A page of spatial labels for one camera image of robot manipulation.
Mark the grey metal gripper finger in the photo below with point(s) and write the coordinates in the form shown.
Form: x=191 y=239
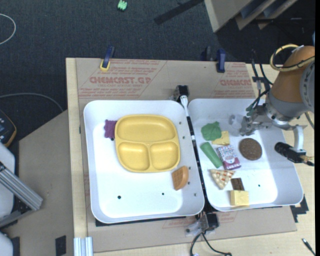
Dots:
x=235 y=119
x=238 y=130

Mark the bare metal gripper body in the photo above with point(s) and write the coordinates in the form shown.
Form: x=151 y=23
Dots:
x=260 y=121

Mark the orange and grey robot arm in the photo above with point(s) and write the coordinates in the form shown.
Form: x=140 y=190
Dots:
x=290 y=82

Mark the thin yellow cheese slice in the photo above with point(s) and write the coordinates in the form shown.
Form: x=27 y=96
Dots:
x=223 y=139

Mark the brown round biscuit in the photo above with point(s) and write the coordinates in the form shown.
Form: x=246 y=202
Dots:
x=250 y=149

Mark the green lettuce leaf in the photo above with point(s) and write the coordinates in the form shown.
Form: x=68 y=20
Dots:
x=210 y=130

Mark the small red and white carton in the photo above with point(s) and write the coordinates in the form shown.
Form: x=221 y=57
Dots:
x=228 y=157

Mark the green cucumber stick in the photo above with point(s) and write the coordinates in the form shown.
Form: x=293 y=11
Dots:
x=212 y=155

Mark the thin black and white rod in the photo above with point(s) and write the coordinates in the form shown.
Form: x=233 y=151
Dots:
x=192 y=135

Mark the pizza slice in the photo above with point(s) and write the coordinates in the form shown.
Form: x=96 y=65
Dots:
x=221 y=178

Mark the brown chocolate bar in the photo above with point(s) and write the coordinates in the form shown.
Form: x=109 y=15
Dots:
x=237 y=184

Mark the white plastic tray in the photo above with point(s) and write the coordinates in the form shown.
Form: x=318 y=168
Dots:
x=270 y=180
x=140 y=195

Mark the thick yellow cheese block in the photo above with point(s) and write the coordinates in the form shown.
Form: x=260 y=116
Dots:
x=239 y=198

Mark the orange waffle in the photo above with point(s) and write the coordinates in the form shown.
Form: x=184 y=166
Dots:
x=179 y=178

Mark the yellow divided plate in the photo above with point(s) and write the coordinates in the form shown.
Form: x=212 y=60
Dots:
x=147 y=140

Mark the brown cardboard board red print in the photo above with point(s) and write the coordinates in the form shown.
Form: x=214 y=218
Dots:
x=150 y=82

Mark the purple grapes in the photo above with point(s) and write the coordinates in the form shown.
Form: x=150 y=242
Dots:
x=109 y=128

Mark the black pen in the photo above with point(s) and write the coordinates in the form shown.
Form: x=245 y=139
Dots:
x=308 y=246

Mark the black cylinder on white bracket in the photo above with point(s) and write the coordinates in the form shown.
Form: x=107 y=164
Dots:
x=287 y=150

